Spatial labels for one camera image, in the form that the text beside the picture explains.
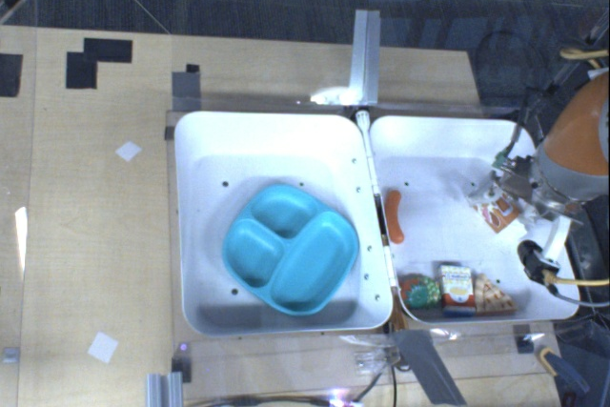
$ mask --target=wooden table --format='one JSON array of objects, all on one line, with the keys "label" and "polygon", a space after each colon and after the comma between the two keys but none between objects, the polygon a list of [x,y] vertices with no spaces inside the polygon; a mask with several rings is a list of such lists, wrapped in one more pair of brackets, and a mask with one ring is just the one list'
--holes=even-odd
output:
[{"label": "wooden table", "polygon": [[[31,71],[35,71],[35,91],[0,99],[3,117],[15,126],[19,117],[32,121],[33,111],[30,184],[27,171],[11,177],[25,185],[22,192],[29,187],[30,196],[18,405],[144,405],[146,374],[167,374],[173,355],[164,140],[166,113],[172,106],[172,72],[184,71],[187,64],[199,65],[204,96],[281,93],[307,100],[319,89],[347,85],[351,47],[51,29],[32,34],[8,27],[2,32],[0,52],[7,52],[7,37],[15,40],[13,49],[25,56],[27,83],[33,84]],[[35,42],[16,41],[24,36]],[[97,90],[67,90],[66,53],[82,51],[85,37],[132,40],[132,62],[98,63]],[[478,102],[468,57],[457,51],[382,49],[379,86],[381,100]],[[3,147],[20,154],[15,157],[28,160],[27,134],[0,137]],[[142,149],[130,162],[115,153],[128,141]],[[20,282],[14,287],[12,305],[7,305],[4,272],[2,279],[0,311],[4,313],[18,307]],[[2,321],[4,331],[8,322]],[[557,349],[550,325],[539,327],[545,345]],[[108,364],[88,355],[100,331],[118,340]],[[474,342],[439,348],[470,405],[559,405],[553,379],[535,357],[511,350],[510,328],[473,334],[478,337]],[[8,341],[0,337],[3,343]],[[504,337],[507,342],[489,354],[481,346],[482,337],[489,341]],[[338,379],[354,377],[352,365],[319,367],[324,363],[320,348],[327,339],[303,340],[309,353],[283,356],[293,362],[294,377],[308,372],[315,376],[316,369],[324,375],[335,371]],[[264,341],[261,338],[244,354],[235,352],[239,351],[235,342],[201,342],[210,368],[216,365],[215,374],[224,378],[224,395],[235,393],[230,389],[240,382],[257,385],[261,392],[273,390],[276,378],[265,363]],[[219,365],[226,370],[219,370]],[[285,362],[280,366],[282,371],[288,368]],[[231,378],[232,368],[248,377]],[[349,369],[349,374],[341,373]],[[5,375],[4,369],[0,373],[0,381],[9,383],[6,405],[13,405],[10,382],[15,378]],[[361,376],[356,385],[368,380]],[[398,380],[399,405],[407,401],[427,405],[413,374],[400,374]],[[390,405],[388,384],[385,376],[366,397],[366,404]]]}]

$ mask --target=white tape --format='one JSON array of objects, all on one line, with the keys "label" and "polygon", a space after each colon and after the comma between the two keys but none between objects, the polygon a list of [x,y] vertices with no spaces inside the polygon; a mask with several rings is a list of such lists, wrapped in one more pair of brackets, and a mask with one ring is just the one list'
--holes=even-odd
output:
[{"label": "white tape", "polygon": [[104,363],[110,363],[112,355],[118,346],[118,341],[102,332],[97,333],[88,353]]},{"label": "white tape", "polygon": [[123,146],[121,146],[118,150],[116,150],[116,154],[118,154],[125,161],[132,161],[133,158],[142,151],[135,143],[128,141]]}]

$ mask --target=toy pizza slice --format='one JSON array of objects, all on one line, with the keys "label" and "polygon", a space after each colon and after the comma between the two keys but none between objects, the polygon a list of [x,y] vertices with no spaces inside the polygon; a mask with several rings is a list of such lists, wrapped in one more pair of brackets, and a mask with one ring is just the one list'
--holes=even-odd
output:
[{"label": "toy pizza slice", "polygon": [[515,301],[485,275],[477,276],[475,283],[477,314],[512,313],[517,310]]}]

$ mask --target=small box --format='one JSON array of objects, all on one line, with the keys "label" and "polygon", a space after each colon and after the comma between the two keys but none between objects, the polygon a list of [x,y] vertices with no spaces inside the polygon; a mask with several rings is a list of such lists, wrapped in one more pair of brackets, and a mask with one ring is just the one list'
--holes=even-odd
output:
[{"label": "small box", "polygon": [[474,315],[477,311],[470,268],[441,265],[439,268],[442,312],[445,315]]}]

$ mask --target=blue bowl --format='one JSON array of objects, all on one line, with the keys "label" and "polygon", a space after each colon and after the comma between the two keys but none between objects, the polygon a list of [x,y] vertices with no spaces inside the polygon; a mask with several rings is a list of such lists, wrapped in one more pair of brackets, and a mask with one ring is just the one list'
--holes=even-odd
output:
[{"label": "blue bowl", "polygon": [[289,185],[272,185],[258,193],[231,225],[222,248],[231,275],[288,315],[322,310],[357,253],[352,224]]}]

